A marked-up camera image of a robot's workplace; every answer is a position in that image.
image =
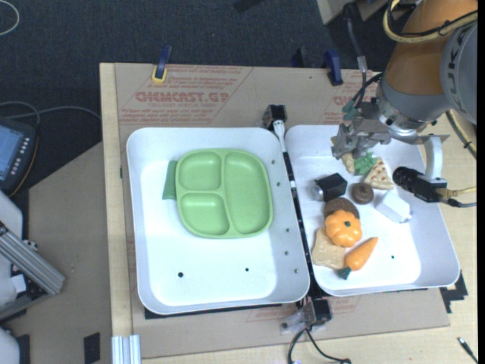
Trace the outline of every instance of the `device screen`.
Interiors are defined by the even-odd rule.
[[[5,180],[23,134],[0,125],[0,180]]]

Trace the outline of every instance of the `carrot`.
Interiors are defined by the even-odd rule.
[[[351,271],[360,270],[371,257],[378,240],[379,237],[371,237],[369,240],[350,251],[346,256],[345,267],[340,269],[337,274],[341,278],[347,279]]]

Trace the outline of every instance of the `orange pumpkin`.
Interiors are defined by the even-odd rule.
[[[325,219],[327,236],[337,246],[349,248],[362,238],[361,222],[351,212],[337,210]]]

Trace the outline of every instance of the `dark floor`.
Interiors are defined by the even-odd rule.
[[[297,49],[309,67],[336,49],[344,68],[355,51],[341,17],[322,24],[316,0],[5,0],[18,27],[0,36],[0,103],[39,110],[83,107],[99,113],[99,63],[155,63],[164,44],[171,62],[289,67]],[[366,22],[370,69],[385,67],[393,44],[382,12]],[[15,20],[0,4],[0,32]],[[28,111],[0,107],[0,115]],[[26,190],[101,141],[101,124],[71,109],[42,115],[39,152]]]

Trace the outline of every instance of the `black pen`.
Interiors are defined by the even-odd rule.
[[[478,364],[478,359],[475,357],[475,355],[473,354],[473,352],[471,351],[470,347],[465,342],[465,340],[463,340],[463,338],[461,338],[461,337],[458,337],[458,341],[462,345],[462,347],[466,351],[466,353],[468,353],[471,356],[471,358],[473,360],[475,360],[475,362]]]

